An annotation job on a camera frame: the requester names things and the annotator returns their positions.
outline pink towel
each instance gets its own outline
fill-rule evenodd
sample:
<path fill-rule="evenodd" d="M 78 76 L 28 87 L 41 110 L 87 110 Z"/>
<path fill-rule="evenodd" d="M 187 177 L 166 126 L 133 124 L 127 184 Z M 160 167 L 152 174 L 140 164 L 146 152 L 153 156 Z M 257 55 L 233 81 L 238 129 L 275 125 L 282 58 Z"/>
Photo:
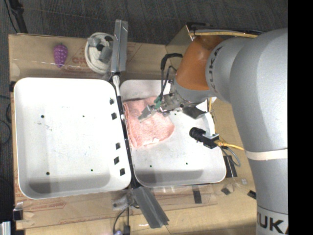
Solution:
<path fill-rule="evenodd" d="M 171 120 L 158 112 L 141 123 L 139 122 L 138 117 L 141 112 L 147 105 L 154 104 L 155 99 L 156 96 L 152 96 L 124 102 L 128 136 L 132 147 L 138 148 L 156 141 L 163 141 L 169 138 L 174 131 L 174 124 Z"/>

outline purple grapes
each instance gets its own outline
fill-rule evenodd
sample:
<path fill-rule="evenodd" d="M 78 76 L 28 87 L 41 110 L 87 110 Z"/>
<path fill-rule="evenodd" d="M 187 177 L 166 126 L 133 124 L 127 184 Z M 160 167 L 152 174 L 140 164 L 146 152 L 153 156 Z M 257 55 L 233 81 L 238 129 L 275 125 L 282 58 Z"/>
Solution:
<path fill-rule="evenodd" d="M 63 44 L 56 45 L 53 49 L 54 63 L 60 68 L 67 59 L 67 47 Z"/>

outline coiled white cable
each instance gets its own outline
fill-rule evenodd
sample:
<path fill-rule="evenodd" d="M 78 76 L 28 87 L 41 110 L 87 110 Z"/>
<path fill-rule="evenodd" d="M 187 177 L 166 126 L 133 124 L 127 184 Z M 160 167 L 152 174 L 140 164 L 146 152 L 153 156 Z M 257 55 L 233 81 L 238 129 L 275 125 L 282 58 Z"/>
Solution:
<path fill-rule="evenodd" d="M 113 39 L 112 35 L 102 32 L 93 33 L 90 38 L 98 38 L 101 40 L 100 44 L 102 44 L 104 47 L 108 47 L 110 44 L 105 39 L 107 36 Z M 111 61 L 109 61 L 107 64 L 101 62 L 99 60 L 100 54 L 101 52 L 98 51 L 97 47 L 90 46 L 89 42 L 87 41 L 85 46 L 85 59 L 88 67 L 98 74 L 105 75 L 111 71 Z"/>

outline white stripe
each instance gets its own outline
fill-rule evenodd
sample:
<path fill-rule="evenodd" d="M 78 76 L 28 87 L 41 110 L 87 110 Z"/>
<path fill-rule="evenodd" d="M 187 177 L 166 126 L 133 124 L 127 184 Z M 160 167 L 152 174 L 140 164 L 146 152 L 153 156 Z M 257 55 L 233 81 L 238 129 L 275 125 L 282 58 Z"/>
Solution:
<path fill-rule="evenodd" d="M 251 152 L 246 150 L 246 156 L 252 160 L 287 159 L 288 149 L 263 152 Z"/>

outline gray carpet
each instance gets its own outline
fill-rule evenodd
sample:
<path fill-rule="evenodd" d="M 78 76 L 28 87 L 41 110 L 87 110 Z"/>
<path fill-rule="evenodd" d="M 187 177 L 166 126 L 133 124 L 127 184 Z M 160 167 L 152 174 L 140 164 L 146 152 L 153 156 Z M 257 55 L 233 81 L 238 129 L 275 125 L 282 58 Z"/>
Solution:
<path fill-rule="evenodd" d="M 288 0 L 20 0 L 30 34 L 87 38 L 113 33 L 116 19 L 128 21 L 129 41 L 167 44 L 187 21 L 218 28 L 269 31 L 288 27 Z M 9 96 L 8 34 L 14 34 L 0 0 L 0 95 Z M 6 122 L 8 100 L 0 98 L 0 119 Z M 0 124 L 0 138 L 8 136 Z M 12 146 L 0 147 L 0 177 L 13 185 Z M 10 187 L 0 180 L 0 222 L 11 218 Z"/>

